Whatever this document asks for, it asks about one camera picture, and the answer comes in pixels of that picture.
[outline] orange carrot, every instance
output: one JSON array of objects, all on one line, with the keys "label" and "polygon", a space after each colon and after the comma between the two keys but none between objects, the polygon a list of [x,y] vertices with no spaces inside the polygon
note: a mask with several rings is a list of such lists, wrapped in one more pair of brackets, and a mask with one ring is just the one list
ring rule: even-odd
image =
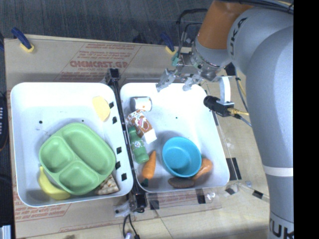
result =
[{"label": "orange carrot", "polygon": [[155,166],[156,166],[156,151],[150,154],[150,159],[145,163],[142,169],[142,175],[146,179],[152,179],[155,173]]}]

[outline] gray fabric background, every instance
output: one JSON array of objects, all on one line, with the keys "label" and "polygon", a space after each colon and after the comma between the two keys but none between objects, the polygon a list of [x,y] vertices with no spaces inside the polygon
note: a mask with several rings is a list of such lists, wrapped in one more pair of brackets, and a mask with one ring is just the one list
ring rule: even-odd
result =
[{"label": "gray fabric background", "polygon": [[[165,32],[178,45],[176,20],[185,9],[208,8],[212,0],[0,0],[0,32],[13,38],[17,27],[27,34],[160,44]],[[204,13],[183,18],[182,27],[201,22]],[[195,36],[199,25],[190,26]],[[0,91],[6,91],[4,55],[0,54]],[[8,144],[0,152],[0,175],[11,176]],[[0,227],[12,223],[11,186],[0,180]]]}]

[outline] table surface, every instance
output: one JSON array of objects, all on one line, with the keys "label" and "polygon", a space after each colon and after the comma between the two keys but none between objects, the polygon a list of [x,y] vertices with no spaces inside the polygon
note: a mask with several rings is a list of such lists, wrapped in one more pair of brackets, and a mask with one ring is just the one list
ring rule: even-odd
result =
[{"label": "table surface", "polygon": [[[162,45],[26,36],[35,47],[32,53],[23,50],[17,39],[5,40],[8,96],[21,82],[100,82],[108,68],[118,68],[122,86],[157,82],[165,68],[173,69],[171,55]],[[245,76],[240,78],[245,86]],[[204,81],[200,85],[208,95],[220,95],[218,83]],[[244,111],[234,78],[230,86],[235,108]],[[124,217],[115,217],[113,207],[123,204],[124,197],[44,208],[29,207],[19,199],[10,102],[8,109],[16,237],[122,238]],[[268,186],[252,129],[232,117],[218,116],[217,120],[225,158],[237,173],[231,173],[226,186],[203,190],[205,204],[198,204],[196,193],[190,190],[159,195],[159,209],[148,206],[144,213],[132,213],[134,228],[142,239],[267,238]],[[125,228],[133,233],[129,224]]]}]

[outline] white plastic tray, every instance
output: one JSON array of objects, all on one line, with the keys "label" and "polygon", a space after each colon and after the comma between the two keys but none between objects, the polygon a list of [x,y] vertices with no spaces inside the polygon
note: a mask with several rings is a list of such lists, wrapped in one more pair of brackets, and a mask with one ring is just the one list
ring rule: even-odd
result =
[{"label": "white plastic tray", "polygon": [[[224,186],[229,181],[229,169],[213,115],[203,104],[206,92],[198,85],[193,85],[189,91],[183,91],[182,86],[182,83],[173,83],[157,92],[155,83],[128,83],[120,90],[125,117],[132,112],[132,97],[148,96],[152,100],[151,111],[143,113],[157,135],[157,140],[146,144],[148,153],[156,150],[157,165],[154,178],[149,180],[149,185],[141,186],[147,192],[178,190],[168,184],[168,179],[173,176],[163,167],[161,158],[163,145],[174,136],[183,136],[193,141],[202,156],[213,163],[211,172],[196,180],[195,189]],[[134,168],[141,184],[143,164],[134,162]]]},{"label": "white plastic tray", "polygon": [[[130,192],[133,176],[115,95],[110,87],[101,83],[20,83],[13,87],[10,96],[17,192],[26,205],[41,207],[118,197]],[[92,105],[95,96],[113,103],[105,122],[98,118]],[[37,182],[39,149],[52,134],[72,122],[86,124],[112,148],[117,162],[112,174],[119,192],[102,196],[90,192],[60,201],[42,192]]]}]

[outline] black connector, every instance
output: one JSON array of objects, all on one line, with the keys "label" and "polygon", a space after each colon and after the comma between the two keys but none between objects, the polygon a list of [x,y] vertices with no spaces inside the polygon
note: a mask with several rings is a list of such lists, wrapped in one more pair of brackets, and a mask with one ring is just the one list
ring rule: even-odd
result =
[{"label": "black connector", "polygon": [[234,108],[234,105],[222,105],[217,101],[220,101],[220,99],[213,96],[207,96],[204,99],[204,105],[222,117],[230,116],[228,108]]}]

